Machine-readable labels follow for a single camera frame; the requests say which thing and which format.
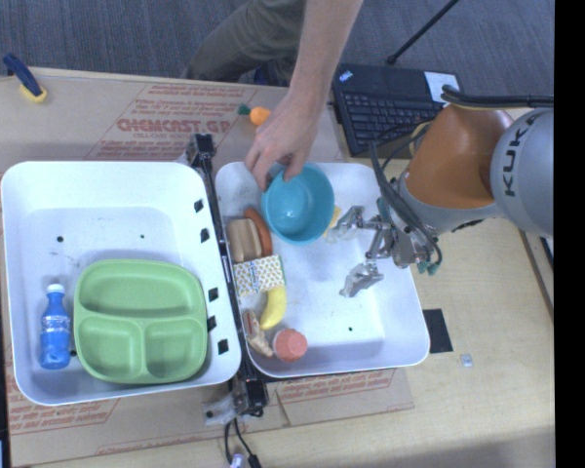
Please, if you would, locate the brown cardboard board red print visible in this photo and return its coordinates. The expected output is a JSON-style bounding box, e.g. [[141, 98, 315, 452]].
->
[[0, 65, 416, 468]]

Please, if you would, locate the yellow banana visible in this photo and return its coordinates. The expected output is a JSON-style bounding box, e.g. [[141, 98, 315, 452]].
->
[[258, 284, 289, 332]]

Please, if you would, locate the black block with thin wires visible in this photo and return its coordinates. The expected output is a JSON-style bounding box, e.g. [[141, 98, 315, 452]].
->
[[228, 376, 271, 417], [184, 133, 217, 168]]

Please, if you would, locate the green divided plate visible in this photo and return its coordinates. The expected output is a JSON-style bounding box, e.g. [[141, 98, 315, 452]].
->
[[72, 258, 210, 385]]

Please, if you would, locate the black laptop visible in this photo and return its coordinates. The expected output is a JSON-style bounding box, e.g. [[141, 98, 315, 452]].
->
[[331, 62, 463, 159]]

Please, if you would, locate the pale yellow toy piece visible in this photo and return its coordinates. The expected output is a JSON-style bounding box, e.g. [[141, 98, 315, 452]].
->
[[323, 205, 344, 238]]

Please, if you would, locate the white plastic tray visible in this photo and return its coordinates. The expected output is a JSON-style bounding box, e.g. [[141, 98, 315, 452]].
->
[[0, 160, 243, 408], [214, 160, 431, 380]]

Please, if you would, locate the yellow and white patterned packet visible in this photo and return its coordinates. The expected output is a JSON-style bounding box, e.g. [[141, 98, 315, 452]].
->
[[231, 254, 287, 298]]

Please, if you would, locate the orange carrot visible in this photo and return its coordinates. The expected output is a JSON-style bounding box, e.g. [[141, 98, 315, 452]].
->
[[236, 103, 272, 128]]

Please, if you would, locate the tan toy hot dog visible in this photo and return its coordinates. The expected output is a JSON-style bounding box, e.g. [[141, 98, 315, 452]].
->
[[242, 309, 275, 359]]

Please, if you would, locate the tan bread bun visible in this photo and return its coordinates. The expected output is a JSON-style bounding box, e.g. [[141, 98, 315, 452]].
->
[[225, 217, 264, 264]]

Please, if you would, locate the blue plastic bottle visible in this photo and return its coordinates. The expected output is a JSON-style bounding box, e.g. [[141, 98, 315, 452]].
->
[[39, 283, 73, 371]]

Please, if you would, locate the red-brown sausage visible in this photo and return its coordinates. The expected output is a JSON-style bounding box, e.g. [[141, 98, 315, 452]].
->
[[243, 206, 274, 257]]

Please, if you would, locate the person's hand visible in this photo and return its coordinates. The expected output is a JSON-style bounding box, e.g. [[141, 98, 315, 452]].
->
[[244, 88, 324, 193]]

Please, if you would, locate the blue bowl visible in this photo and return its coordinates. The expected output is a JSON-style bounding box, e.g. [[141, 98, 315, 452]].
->
[[259, 161, 336, 247]]

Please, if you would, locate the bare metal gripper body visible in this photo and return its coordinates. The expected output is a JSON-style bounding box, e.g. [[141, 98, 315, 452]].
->
[[365, 212, 438, 270]]

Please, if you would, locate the black tripod leg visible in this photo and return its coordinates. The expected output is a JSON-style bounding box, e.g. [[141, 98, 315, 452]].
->
[[385, 0, 494, 66]]

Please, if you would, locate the person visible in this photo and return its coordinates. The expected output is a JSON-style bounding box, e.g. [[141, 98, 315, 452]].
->
[[178, 0, 318, 87]]

